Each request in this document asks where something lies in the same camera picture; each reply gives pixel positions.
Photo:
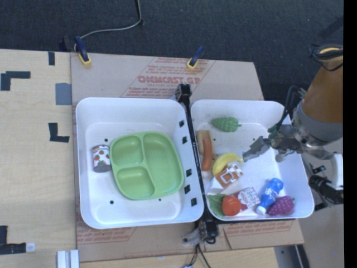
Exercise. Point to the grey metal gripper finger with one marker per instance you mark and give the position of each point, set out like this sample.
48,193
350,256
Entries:
255,149
283,155

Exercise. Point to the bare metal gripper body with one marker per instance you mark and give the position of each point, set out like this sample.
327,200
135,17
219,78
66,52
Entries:
290,139

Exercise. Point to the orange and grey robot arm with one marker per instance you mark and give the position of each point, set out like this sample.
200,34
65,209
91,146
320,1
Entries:
323,99

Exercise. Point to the white plastic tray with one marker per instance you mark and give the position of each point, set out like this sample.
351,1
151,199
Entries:
97,211
290,177

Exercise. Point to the yellow banana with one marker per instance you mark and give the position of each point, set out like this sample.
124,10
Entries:
223,162

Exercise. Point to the green grapes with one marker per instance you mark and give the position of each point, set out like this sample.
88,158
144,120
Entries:
226,124

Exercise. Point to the orange and white carton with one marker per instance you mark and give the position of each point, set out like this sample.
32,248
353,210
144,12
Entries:
228,177

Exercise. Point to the blue and white bottle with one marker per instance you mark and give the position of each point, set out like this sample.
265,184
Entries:
270,194

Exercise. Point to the orange sausage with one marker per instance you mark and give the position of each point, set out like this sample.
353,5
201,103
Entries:
207,155

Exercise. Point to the red and white packet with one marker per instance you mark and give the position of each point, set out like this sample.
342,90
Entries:
249,197

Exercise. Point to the purple grapes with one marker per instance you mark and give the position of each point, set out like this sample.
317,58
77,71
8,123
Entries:
281,206

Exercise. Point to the tan bread bun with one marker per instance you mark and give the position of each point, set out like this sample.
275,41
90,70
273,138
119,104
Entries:
201,138

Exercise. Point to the orange tomato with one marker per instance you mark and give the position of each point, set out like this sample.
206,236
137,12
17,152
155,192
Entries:
231,206

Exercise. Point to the thin black and white rod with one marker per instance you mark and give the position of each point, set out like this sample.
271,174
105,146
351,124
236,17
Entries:
192,138

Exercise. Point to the green lettuce leaf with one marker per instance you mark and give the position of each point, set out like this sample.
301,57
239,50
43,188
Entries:
214,202

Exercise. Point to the green divided plate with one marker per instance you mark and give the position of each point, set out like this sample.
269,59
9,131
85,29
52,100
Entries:
150,163

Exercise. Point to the white can with tomato print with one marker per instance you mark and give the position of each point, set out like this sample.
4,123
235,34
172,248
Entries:
101,158

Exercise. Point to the brown cardboard board, red print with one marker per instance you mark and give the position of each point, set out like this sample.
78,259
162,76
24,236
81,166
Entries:
111,77

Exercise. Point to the black cylinder on white bracket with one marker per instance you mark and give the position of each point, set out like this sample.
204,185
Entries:
325,187

